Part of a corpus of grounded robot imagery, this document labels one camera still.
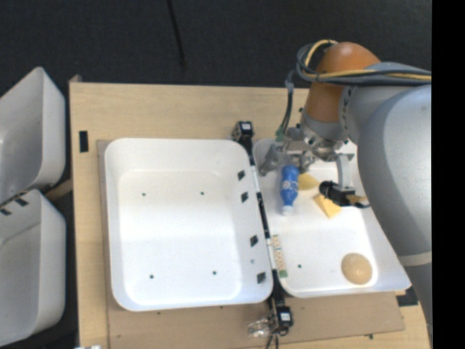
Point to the blue plastic bottle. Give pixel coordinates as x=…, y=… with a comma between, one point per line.
x=289, y=189

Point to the white plastic tray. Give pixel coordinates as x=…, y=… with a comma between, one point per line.
x=319, y=245
x=181, y=231

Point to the white and green packet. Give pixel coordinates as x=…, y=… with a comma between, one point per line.
x=279, y=256

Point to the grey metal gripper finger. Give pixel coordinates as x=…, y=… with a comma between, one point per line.
x=306, y=162
x=271, y=158

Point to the black cylinder on white bracket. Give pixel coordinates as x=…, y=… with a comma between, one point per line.
x=336, y=192

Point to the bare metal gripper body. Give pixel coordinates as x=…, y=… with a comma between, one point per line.
x=298, y=142

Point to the yellow pizza slice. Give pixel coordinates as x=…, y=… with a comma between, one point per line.
x=328, y=206

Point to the thin black and white rod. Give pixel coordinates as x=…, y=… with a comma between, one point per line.
x=262, y=209

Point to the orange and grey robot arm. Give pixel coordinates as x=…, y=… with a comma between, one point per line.
x=392, y=151

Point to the yellow cheese wedge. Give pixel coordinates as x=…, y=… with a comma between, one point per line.
x=308, y=182

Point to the clear plastic packet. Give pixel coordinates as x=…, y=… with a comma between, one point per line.
x=258, y=327

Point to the beige round bread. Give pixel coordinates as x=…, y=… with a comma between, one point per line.
x=356, y=268

